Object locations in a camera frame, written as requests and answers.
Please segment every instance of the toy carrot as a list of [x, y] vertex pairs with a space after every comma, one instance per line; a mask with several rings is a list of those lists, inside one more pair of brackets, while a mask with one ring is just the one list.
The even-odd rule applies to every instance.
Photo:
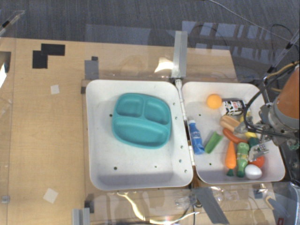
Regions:
[[229, 169], [227, 176], [233, 176], [233, 169], [236, 167], [236, 154], [234, 150], [233, 141], [230, 141], [227, 148], [225, 165]]

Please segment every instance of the orange ball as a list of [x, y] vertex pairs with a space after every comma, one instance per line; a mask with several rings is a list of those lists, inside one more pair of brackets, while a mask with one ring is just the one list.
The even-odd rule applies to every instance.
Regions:
[[222, 105], [222, 98], [218, 94], [211, 94], [206, 99], [209, 108], [217, 109]]

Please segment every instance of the white tray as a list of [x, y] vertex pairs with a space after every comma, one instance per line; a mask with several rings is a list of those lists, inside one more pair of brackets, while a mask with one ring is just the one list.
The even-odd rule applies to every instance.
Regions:
[[[221, 98], [238, 98], [248, 102], [258, 89], [245, 83], [215, 83], [215, 82], [188, 82], [182, 88], [186, 114], [196, 121], [205, 145], [214, 131], [223, 135], [223, 128], [219, 125], [221, 112], [219, 109], [210, 109], [206, 105], [206, 98], [210, 94], [218, 94]], [[250, 110], [254, 123], [260, 120], [258, 112], [264, 104], [263, 97], [259, 96], [251, 105]], [[253, 183], [280, 181], [285, 175], [285, 167], [279, 148], [273, 142], [267, 142], [269, 153], [265, 155], [262, 167], [262, 177], [259, 180], [228, 177], [225, 167], [225, 156], [229, 140], [224, 136], [211, 154], [195, 155], [198, 176], [209, 184], [226, 183]]]
[[[113, 109], [124, 93], [142, 93], [165, 101], [171, 110], [168, 143], [143, 149], [118, 141], [112, 133]], [[168, 82], [94, 80], [86, 88], [90, 179], [101, 190], [182, 187], [193, 169], [178, 91]]]

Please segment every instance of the toy egg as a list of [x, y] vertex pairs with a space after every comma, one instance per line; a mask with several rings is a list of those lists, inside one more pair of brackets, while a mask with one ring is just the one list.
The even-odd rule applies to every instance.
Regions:
[[245, 175], [250, 180], [259, 179], [262, 176], [262, 171], [258, 166], [249, 164], [245, 167]]

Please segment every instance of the black cable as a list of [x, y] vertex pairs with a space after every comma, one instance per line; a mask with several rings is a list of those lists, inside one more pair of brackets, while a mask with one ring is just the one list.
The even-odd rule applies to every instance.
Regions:
[[293, 72], [293, 71], [290, 71], [290, 72], [288, 72], [288, 73], [282, 74], [282, 75], [276, 80], [276, 84], [277, 84], [277, 88], [278, 88], [278, 89], [279, 89], [279, 80], [285, 78], [286, 76], [289, 76], [292, 72]]
[[[271, 33], [271, 45], [272, 45], [272, 50], [274, 50], [273, 38], [272, 38], [272, 34], [273, 34], [273, 33], [272, 33], [272, 29], [273, 29], [275, 26], [283, 27], [283, 28], [287, 29], [287, 30], [290, 32], [291, 36], [292, 36], [292, 37], [294, 36], [294, 34], [292, 33], [292, 31], [291, 31], [288, 27], [286, 27], [286, 26], [284, 26], [284, 25], [282, 25], [282, 24], [279, 24], [279, 23], [273, 24], [272, 27], [271, 27], [271, 30], [270, 30], [270, 33]], [[298, 53], [299, 53], [299, 52], [300, 52], [300, 51], [299, 51], [299, 46], [298, 46], [297, 44], [293, 44], [293, 45], [295, 45], [295, 48], [297, 49], [297, 51], [298, 51]]]
[[[274, 43], [273, 43], [273, 32], [272, 32], [272, 30], [273, 30], [273, 28], [274, 28], [275, 26], [285, 28], [286, 30], [289, 31], [289, 33], [290, 33], [290, 35], [291, 35], [292, 37], [294, 36], [294, 34], [292, 33], [292, 31], [291, 31], [288, 27], [286, 27], [286, 26], [284, 26], [284, 25], [282, 25], [282, 24], [279, 24], [279, 23], [275, 23], [275, 24], [272, 25], [272, 27], [271, 27], [271, 29], [270, 29], [270, 33], [271, 33], [271, 48], [272, 48], [272, 51], [273, 51], [273, 58], [275, 58], [275, 52], [274, 52]], [[295, 45], [294, 47], [297, 49], [297, 52], [300, 53], [299, 48], [298, 48], [298, 45], [297, 45], [297, 44], [294, 44], [294, 45]], [[279, 89], [279, 81], [278, 81], [278, 80], [277, 80], [277, 82], [276, 82], [276, 86], [277, 86], [277, 88]]]
[[262, 92], [264, 92], [271, 84], [273, 84], [273, 82], [275, 82], [280, 76], [282, 76], [283, 74], [287, 73], [288, 71], [290, 70], [294, 70], [295, 66], [293, 67], [290, 67], [288, 68], [287, 70], [283, 71], [282, 73], [280, 74], [277, 74], [272, 80], [269, 81], [269, 83], [267, 85], [264, 86], [263, 89], [259, 90], [259, 92], [257, 92], [251, 99], [250, 101], [248, 102], [248, 104], [246, 105], [245, 107], [245, 110], [244, 110], [244, 114], [243, 114], [243, 117], [244, 117], [244, 122], [245, 122], [245, 125], [246, 125], [246, 128], [249, 132], [253, 132], [253, 133], [259, 133], [259, 134], [263, 134], [263, 135], [270, 135], [270, 136], [278, 136], [278, 137], [284, 137], [284, 138], [293, 138], [295, 139], [295, 137], [293, 136], [290, 136], [290, 135], [284, 135], [284, 134], [280, 134], [280, 133], [276, 133], [276, 132], [270, 132], [270, 131], [265, 131], [265, 130], [261, 130], [261, 129], [258, 129], [256, 127], [254, 127], [252, 124], [249, 124], [248, 121], [247, 121], [247, 111], [249, 109], [249, 107], [251, 106], [251, 104], [258, 98], [259, 95], [262, 94]]

